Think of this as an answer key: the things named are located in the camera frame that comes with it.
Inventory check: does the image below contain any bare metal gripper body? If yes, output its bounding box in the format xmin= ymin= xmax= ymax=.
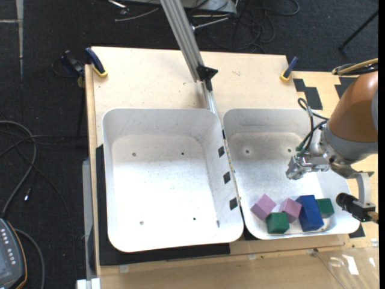
xmin=300 ymin=142 xmax=359 ymax=179

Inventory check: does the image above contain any white plastic tray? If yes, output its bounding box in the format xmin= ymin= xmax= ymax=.
xmin=101 ymin=108 xmax=245 ymax=253
xmin=223 ymin=108 xmax=362 ymax=241

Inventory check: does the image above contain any pink cube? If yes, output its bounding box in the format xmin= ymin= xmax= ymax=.
xmin=278 ymin=197 xmax=303 ymax=224
xmin=250 ymin=193 xmax=277 ymax=222

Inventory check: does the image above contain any blue cube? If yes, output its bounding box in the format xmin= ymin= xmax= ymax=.
xmin=295 ymin=194 xmax=325 ymax=232

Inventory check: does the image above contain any green cube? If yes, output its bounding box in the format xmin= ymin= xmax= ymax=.
xmin=316 ymin=197 xmax=335 ymax=219
xmin=265 ymin=211 xmax=291 ymax=234

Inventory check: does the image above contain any thin black and white rod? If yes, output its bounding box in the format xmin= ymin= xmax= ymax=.
xmin=202 ymin=81 xmax=242 ymax=207

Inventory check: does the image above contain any pale wood board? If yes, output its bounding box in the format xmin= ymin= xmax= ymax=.
xmin=90 ymin=46 xmax=346 ymax=267

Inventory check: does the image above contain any black cylinder on white bracket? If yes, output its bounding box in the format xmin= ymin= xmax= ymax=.
xmin=335 ymin=170 xmax=377 ymax=223

